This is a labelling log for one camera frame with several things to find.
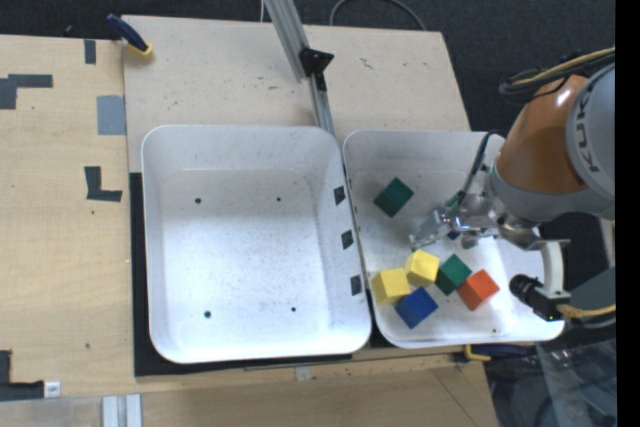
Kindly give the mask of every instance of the wooden block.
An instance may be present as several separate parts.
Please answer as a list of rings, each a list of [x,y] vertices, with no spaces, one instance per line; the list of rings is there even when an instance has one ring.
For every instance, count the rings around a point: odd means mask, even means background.
[[[371,280],[371,289],[378,304],[391,304],[411,293],[404,269],[380,271]]]
[[[404,266],[409,283],[415,287],[428,287],[438,276],[440,258],[422,249],[417,249],[409,255]]]
[[[471,276],[472,270],[460,260],[458,255],[452,254],[438,270],[436,286],[445,295],[451,295],[464,281]]]
[[[489,273],[482,269],[469,276],[458,287],[458,294],[460,294],[467,307],[474,311],[498,290],[500,290],[500,287],[489,276]]]
[[[407,326],[413,329],[438,309],[438,303],[423,287],[418,287],[403,297],[395,308]]]
[[[394,178],[373,202],[389,217],[396,215],[413,196],[413,191],[399,178]]]

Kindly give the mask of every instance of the yellow block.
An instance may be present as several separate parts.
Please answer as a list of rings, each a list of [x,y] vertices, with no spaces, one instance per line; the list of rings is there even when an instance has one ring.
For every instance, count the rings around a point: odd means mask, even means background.
[[[371,280],[373,296],[378,304],[391,304],[411,293],[404,269],[386,269],[380,271]]]
[[[440,258],[418,249],[409,255],[404,270],[413,286],[428,287],[436,280],[439,265]]]

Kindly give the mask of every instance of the black tape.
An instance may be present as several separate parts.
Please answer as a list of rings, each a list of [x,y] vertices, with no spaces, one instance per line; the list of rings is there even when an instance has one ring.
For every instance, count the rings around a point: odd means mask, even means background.
[[[342,249],[347,249],[353,244],[353,232],[351,230],[345,231],[342,235]]]
[[[102,170],[99,166],[85,166],[84,174],[87,179],[87,199],[120,202],[122,191],[102,190]]]
[[[84,40],[84,63],[96,64],[96,42],[92,39]]]
[[[360,276],[351,276],[351,295],[358,295],[362,292],[362,280]]]
[[[11,351],[0,351],[0,402],[44,398],[44,381],[35,383],[9,382]]]
[[[9,79],[0,79],[0,109],[15,109],[17,96],[16,86]]]
[[[344,187],[342,185],[333,189],[333,197],[336,200],[336,205],[339,205],[344,201],[347,194],[344,192]]]
[[[53,75],[13,75],[9,82],[16,87],[53,87]]]
[[[6,79],[0,79],[0,109],[16,108],[19,87],[53,87],[53,75],[9,74]]]

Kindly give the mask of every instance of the black cable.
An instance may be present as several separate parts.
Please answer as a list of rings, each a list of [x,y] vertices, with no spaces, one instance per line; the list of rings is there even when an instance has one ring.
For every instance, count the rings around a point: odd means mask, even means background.
[[[537,79],[536,79],[536,76],[544,73],[543,70],[540,70],[539,68],[536,68],[533,70],[526,70],[526,71],[517,73],[515,75],[512,75],[511,77],[500,82],[498,86],[498,91],[500,95],[507,101],[507,103],[511,105],[521,106],[538,96],[556,92],[557,89],[555,89],[554,91],[550,91],[548,93],[543,93],[541,95],[530,97],[528,99],[525,99],[524,101],[509,101],[510,98],[526,95],[526,94],[531,95],[532,93],[537,91],[540,87],[546,84],[549,84],[551,82],[554,82],[556,80],[567,79],[571,75],[582,74],[582,75],[588,76],[590,73],[593,72],[593,70],[599,70],[602,67],[609,65],[613,62],[615,62],[615,50],[608,52],[604,55],[595,57],[593,59],[587,60],[585,62],[578,63],[575,66],[563,68],[559,70],[557,73],[544,75],[543,77],[540,77]]]
[[[489,138],[492,135],[500,135],[502,134],[502,130],[489,130],[487,133],[482,136],[482,140],[478,145],[478,149],[476,150],[476,156],[473,159],[473,164],[471,165],[471,169],[469,170],[469,174],[467,175],[467,179],[464,182],[462,188],[456,192],[456,194],[447,202],[447,206],[452,208],[453,211],[457,210],[464,198],[469,192],[469,188],[471,187],[471,183],[473,182],[474,177],[478,173],[478,171],[482,168],[482,161],[484,160],[485,151],[487,149],[487,144],[489,143]]]
[[[549,411],[549,407],[552,405],[553,399],[550,396],[545,397],[544,400],[540,402],[535,416],[533,417],[533,423],[531,424],[533,427],[541,427],[543,425],[542,421],[544,420],[547,411]]]
[[[548,95],[552,95],[557,93],[558,91],[560,91],[569,81],[570,77],[565,77],[564,79],[562,79],[562,82],[560,82],[560,84],[558,84],[556,87],[554,87],[552,90],[547,91],[546,93],[539,93],[537,95],[533,95],[531,98],[529,98],[528,100],[526,100],[524,102],[524,104],[528,104],[531,103],[533,100],[535,100],[536,98],[541,98],[543,96],[548,96]],[[507,102],[509,105],[513,105],[515,107],[522,107],[523,103],[522,102],[512,102],[510,100],[508,100],[507,98],[504,99],[505,102]]]
[[[336,16],[336,13],[338,12],[338,9],[340,9],[344,4],[346,4],[347,2],[350,2],[352,0],[339,0],[335,6],[333,6],[333,9],[331,9],[331,14],[329,15],[329,25],[333,25],[333,21],[334,18]],[[420,19],[420,17],[406,4],[403,4],[402,2],[400,2],[399,0],[383,0],[385,2],[388,2],[390,4],[393,4],[395,6],[398,6],[401,9],[404,9],[407,13],[409,13],[409,15],[411,15],[411,17],[415,20],[415,22],[420,26],[420,28],[423,31],[427,30],[426,25],[422,22],[422,20]]]

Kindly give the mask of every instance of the black bracket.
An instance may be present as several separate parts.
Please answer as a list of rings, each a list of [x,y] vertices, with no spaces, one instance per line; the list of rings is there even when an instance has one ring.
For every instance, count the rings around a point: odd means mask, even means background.
[[[302,63],[302,69],[307,77],[314,75],[316,78],[316,85],[320,91],[327,90],[327,83],[324,80],[324,70],[329,66],[329,63],[335,56],[327,52],[321,52],[320,50],[313,50],[312,48],[303,48],[300,51],[300,62]]]

